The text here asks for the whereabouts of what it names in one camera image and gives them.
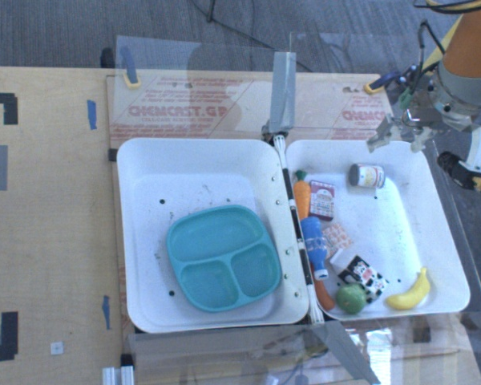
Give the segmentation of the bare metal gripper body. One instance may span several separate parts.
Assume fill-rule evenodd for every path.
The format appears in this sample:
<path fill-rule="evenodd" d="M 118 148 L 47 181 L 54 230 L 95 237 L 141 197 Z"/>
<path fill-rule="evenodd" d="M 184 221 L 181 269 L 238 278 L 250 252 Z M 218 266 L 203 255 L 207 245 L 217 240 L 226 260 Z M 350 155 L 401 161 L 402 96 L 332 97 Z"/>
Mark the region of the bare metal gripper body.
<path fill-rule="evenodd" d="M 405 90 L 399 96 L 402 122 L 413 129 L 473 132 L 481 127 L 481 105 L 472 104 L 443 91 Z"/>

